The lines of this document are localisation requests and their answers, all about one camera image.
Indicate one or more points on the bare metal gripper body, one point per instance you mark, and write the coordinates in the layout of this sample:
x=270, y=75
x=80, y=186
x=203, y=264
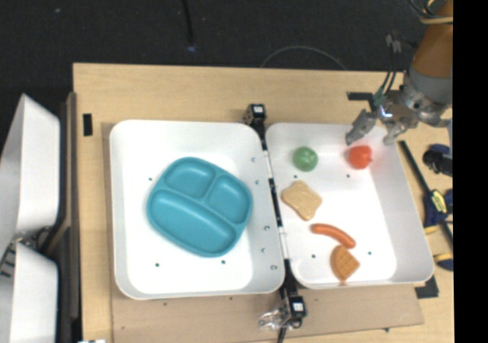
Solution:
x=413, y=106

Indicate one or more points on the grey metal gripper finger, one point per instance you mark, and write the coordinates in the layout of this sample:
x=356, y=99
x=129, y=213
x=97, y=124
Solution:
x=358, y=129
x=396, y=131

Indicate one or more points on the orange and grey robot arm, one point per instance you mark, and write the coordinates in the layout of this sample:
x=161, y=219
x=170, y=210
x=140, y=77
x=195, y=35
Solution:
x=434, y=55

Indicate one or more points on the red toy tomato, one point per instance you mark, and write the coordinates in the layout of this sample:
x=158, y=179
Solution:
x=360, y=156

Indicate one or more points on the green toy pepper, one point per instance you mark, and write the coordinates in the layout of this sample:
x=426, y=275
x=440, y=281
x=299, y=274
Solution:
x=305, y=159

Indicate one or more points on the white plastic tray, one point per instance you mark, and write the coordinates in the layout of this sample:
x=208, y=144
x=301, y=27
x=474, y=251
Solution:
x=366, y=212
x=190, y=212

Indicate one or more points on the tan toy bread slice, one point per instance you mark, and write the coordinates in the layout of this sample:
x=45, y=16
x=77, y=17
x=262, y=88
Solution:
x=302, y=200

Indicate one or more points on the orange toy sausage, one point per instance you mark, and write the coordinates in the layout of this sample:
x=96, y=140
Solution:
x=335, y=234

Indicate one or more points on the thin black and white rod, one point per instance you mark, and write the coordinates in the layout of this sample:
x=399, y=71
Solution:
x=274, y=204

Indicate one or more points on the brown toy waffle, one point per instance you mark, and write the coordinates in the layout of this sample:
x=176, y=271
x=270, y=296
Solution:
x=344, y=263

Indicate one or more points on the blue divided plate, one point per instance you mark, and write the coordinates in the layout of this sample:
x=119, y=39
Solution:
x=200, y=207

